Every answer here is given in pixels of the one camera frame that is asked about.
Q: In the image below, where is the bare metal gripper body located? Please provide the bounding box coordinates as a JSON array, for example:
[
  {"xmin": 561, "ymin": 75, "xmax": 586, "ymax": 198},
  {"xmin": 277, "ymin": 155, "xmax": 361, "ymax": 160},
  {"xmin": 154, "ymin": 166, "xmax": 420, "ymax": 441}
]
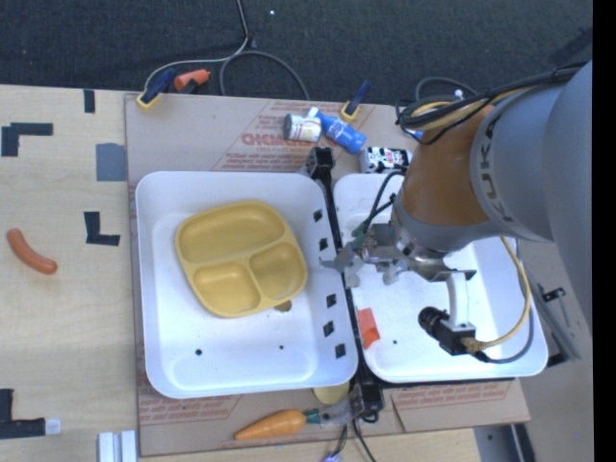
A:
[{"xmin": 358, "ymin": 222, "xmax": 454, "ymax": 286}]

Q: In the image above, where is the thin black rod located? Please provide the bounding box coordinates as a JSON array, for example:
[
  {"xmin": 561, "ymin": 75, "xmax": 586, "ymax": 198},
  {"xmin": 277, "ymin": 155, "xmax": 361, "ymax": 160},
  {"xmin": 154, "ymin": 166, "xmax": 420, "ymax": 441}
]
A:
[{"xmin": 318, "ymin": 164, "xmax": 374, "ymax": 397}]

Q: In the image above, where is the orange flat piece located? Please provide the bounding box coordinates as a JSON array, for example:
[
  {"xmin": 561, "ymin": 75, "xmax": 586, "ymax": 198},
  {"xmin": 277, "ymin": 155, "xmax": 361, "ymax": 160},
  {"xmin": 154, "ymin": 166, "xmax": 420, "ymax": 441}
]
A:
[{"xmin": 356, "ymin": 307, "xmax": 381, "ymax": 349}]

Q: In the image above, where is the black and white cow carton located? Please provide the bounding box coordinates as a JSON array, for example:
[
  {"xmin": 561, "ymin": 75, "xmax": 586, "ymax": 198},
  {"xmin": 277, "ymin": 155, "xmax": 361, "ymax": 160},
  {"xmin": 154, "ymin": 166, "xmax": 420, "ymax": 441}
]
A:
[{"xmin": 360, "ymin": 145, "xmax": 413, "ymax": 174}]

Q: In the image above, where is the white plastic tray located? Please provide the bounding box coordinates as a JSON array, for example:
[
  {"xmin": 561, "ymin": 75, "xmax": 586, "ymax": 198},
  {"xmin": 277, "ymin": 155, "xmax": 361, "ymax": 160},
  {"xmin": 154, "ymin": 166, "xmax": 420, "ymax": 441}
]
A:
[
  {"xmin": 332, "ymin": 172, "xmax": 550, "ymax": 384},
  {"xmin": 135, "ymin": 170, "xmax": 360, "ymax": 399}
]

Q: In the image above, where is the yellow divided plate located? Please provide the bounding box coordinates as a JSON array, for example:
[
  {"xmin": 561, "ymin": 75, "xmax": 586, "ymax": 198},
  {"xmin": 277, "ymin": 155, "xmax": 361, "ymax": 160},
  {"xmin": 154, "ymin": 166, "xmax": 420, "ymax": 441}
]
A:
[{"xmin": 174, "ymin": 199, "xmax": 309, "ymax": 319}]

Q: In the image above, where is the blue bottle with white cap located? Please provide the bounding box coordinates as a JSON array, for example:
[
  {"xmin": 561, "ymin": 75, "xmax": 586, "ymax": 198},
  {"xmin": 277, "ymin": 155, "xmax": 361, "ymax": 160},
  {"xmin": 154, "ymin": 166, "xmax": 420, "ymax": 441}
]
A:
[{"xmin": 307, "ymin": 106, "xmax": 368, "ymax": 155}]

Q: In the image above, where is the yellow round thing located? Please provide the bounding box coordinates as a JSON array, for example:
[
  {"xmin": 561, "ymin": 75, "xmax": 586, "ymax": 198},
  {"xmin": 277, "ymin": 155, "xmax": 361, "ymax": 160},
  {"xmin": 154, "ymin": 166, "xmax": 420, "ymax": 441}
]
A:
[{"xmin": 312, "ymin": 380, "xmax": 351, "ymax": 406}]

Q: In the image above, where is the small white can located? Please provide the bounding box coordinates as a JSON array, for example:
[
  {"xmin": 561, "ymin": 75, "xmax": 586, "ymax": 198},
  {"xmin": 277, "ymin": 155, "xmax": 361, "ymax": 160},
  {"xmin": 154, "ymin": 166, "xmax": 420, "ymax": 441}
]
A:
[{"xmin": 282, "ymin": 112, "xmax": 322, "ymax": 143}]

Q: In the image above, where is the clear plastic bottle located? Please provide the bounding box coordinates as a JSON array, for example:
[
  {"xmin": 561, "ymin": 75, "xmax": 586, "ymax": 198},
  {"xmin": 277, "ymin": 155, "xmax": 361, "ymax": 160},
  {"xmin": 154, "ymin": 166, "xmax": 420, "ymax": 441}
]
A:
[{"xmin": 319, "ymin": 399, "xmax": 361, "ymax": 428}]

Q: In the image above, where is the orange carrot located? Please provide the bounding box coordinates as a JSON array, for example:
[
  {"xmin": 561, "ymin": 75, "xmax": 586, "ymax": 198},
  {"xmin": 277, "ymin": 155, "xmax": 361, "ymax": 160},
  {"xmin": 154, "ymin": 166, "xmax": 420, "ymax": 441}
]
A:
[{"xmin": 234, "ymin": 408, "xmax": 321, "ymax": 441}]

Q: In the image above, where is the brown cardboard board, red print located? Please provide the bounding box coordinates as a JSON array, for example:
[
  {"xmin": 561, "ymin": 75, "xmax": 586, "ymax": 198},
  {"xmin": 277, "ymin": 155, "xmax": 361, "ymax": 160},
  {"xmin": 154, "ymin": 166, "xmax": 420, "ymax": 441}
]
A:
[{"xmin": 123, "ymin": 92, "xmax": 532, "ymax": 457}]

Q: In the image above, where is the orange sausage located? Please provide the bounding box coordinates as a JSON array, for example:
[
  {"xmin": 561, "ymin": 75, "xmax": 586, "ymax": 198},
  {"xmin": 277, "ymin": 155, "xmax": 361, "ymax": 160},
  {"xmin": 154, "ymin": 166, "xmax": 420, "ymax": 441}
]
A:
[{"xmin": 6, "ymin": 228, "xmax": 59, "ymax": 275}]

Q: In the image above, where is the black block with thin wires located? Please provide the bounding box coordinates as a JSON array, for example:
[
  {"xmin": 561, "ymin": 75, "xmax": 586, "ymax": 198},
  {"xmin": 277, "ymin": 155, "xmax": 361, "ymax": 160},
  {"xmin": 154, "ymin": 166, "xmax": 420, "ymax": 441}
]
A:
[
  {"xmin": 349, "ymin": 381, "xmax": 386, "ymax": 424},
  {"xmin": 306, "ymin": 145, "xmax": 336, "ymax": 180}
]

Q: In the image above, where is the black cylinder on white bracket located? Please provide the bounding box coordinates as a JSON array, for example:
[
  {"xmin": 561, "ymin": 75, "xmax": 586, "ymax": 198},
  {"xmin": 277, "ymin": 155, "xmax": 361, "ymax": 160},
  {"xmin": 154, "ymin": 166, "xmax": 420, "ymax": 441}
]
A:
[{"xmin": 417, "ymin": 268, "xmax": 478, "ymax": 357}]

